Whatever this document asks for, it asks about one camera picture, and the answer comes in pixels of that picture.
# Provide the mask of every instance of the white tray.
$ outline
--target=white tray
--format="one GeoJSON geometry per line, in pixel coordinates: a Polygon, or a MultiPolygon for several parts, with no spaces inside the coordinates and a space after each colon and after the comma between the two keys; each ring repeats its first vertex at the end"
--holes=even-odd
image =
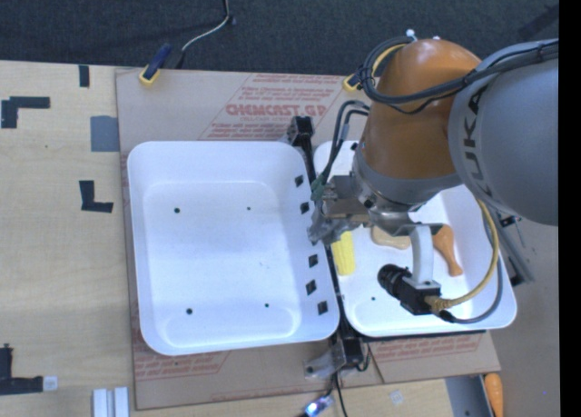
{"type": "MultiPolygon", "coordinates": [[[[346,141],[331,170],[333,174],[348,174],[354,152],[353,142],[346,141]]],[[[315,151],[314,163],[322,170],[329,158],[330,143],[315,151]]],[[[464,273],[448,275],[443,257],[434,253],[434,280],[441,284],[443,297],[456,298],[468,293],[481,280],[490,264],[492,249],[487,238],[482,214],[472,193],[464,186],[447,189],[410,217],[415,222],[447,223],[455,235],[454,251],[464,273]]],[[[399,305],[378,283],[379,269],[393,263],[412,269],[411,248],[401,250],[377,245],[371,240],[370,229],[352,232],[356,269],[350,275],[338,276],[347,320],[361,334],[371,337],[407,336],[432,333],[453,333],[506,327],[517,315],[517,303],[502,257],[503,295],[498,308],[478,323],[447,323],[434,315],[413,315],[399,305]]],[[[494,301],[497,292],[495,274],[476,297],[450,311],[458,318],[471,318],[483,313],[494,301]]]]}
{"type": "Polygon", "coordinates": [[[277,142],[149,142],[128,159],[141,331],[166,355],[331,336],[304,161],[277,142]]]}

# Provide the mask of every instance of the metal bracket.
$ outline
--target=metal bracket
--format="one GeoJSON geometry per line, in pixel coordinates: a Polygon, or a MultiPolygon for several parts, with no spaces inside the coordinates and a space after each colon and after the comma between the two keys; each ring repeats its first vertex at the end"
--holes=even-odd
{"type": "Polygon", "coordinates": [[[322,356],[303,361],[305,378],[329,378],[347,363],[342,341],[334,343],[322,356]]]}

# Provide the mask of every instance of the light wood surface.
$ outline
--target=light wood surface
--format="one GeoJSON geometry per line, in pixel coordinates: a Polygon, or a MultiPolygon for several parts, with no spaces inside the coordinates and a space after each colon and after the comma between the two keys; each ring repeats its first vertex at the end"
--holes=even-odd
{"type": "MultiPolygon", "coordinates": [[[[89,416],[97,388],[128,387],[131,415],[295,416],[317,397],[299,394],[156,411],[133,404],[120,156],[91,152],[90,119],[117,116],[114,67],[0,62],[0,99],[49,96],[47,110],[20,109],[0,129],[0,343],[13,376],[55,375],[58,390],[0,396],[1,416],[89,416]],[[79,181],[112,213],[81,210],[79,181]]],[[[444,380],[343,391],[350,417],[451,417],[444,380]]],[[[324,415],[341,416],[338,404],[324,415]]]]}

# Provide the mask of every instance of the cardboard sheet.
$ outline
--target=cardboard sheet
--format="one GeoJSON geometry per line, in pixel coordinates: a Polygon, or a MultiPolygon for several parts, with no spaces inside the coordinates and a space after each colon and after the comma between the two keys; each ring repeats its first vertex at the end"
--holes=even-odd
{"type": "MultiPolygon", "coordinates": [[[[116,73],[137,409],[325,390],[325,380],[304,377],[302,364],[322,355],[327,342],[178,357],[147,346],[139,328],[126,161],[146,141],[277,141],[295,115],[312,118],[317,146],[332,137],[345,101],[369,100],[361,92],[345,92],[340,76],[162,70],[154,85],[144,86],[140,71],[116,73]]],[[[355,118],[348,139],[358,140],[362,126],[363,120],[355,118]]],[[[370,367],[343,377],[343,386],[499,370],[489,333],[394,339],[370,348],[370,367]]]]}

